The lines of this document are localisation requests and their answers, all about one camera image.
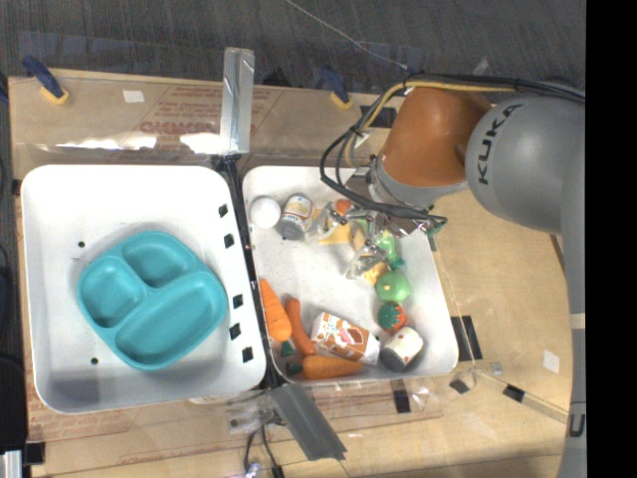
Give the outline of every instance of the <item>white sticker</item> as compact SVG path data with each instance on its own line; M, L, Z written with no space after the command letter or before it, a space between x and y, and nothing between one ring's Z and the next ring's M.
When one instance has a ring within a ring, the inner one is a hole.
M549 351L544 351L544 359L542 361L542 364L544 365L544 368L547 368L555 373L559 373L559 357L555 354Z
M142 91L123 91L123 100L127 103L143 103L145 101Z

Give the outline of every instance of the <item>white plastic tray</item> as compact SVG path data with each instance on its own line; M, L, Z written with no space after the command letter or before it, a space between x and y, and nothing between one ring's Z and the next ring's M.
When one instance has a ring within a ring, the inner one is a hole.
M327 173L333 178L333 169ZM346 170L343 181L352 173L353 170ZM260 166L246 174L243 189L247 210L252 200L263 195L274 197L282 207L297 192L304 193L317 208L341 198L320 181L315 167ZM382 303L373 287L364 279L347 280L344 276L354 254L351 244L284 241L275 229L252 224L250 236L257 275L270 282L282 301L299 298L307 332L315 316L327 311L372 331L382 343L389 338L374 319ZM400 271L412 290L402 305L408 324L424 338L424 351L404 372L391 371L381 363L366 365L361 372L338 382L439 375L449 372L458 361L458 344L427 237L415 232L397 240L397 249L406 264ZM300 375L286 376L285 372L286 361L298 361L299 357L282 358L280 348L280 344L272 342L273 359L280 374L301 382Z
M235 393L261 381L265 351L230 191L219 174L201 166L47 165L25 177L21 192L34 379L47 405L86 412ZM76 298L88 264L143 230L168 232L188 246L219 277L229 301L224 322L199 347L153 372L118 358Z

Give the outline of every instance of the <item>white egg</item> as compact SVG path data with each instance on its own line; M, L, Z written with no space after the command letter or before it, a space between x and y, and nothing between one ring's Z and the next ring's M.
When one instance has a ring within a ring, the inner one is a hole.
M281 218L281 207L269 196L257 198L250 205L250 221L260 228L272 228Z

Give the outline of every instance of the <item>can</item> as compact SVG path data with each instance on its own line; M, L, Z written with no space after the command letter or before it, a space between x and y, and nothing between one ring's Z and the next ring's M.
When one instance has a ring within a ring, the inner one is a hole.
M313 222L315 205L302 193L296 193L288 198L277 223L277 231L284 239L299 241L304 238Z
M423 347L424 341L418 332L404 326L380 350L380 362L392 371L403 371Z

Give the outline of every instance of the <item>gray carpet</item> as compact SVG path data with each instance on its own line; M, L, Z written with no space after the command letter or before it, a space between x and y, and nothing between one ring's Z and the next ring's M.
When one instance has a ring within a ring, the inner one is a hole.
M280 68L290 85L314 88L318 68L330 65L351 91L378 93L403 76L397 64L407 64L585 89L586 0L292 1L341 33L283 0L0 0L0 70L24 75L20 61L32 54L51 67L218 81L223 50L234 46L254 50L256 83ZM20 359L2 107L0 159L0 268L9 284L0 354Z

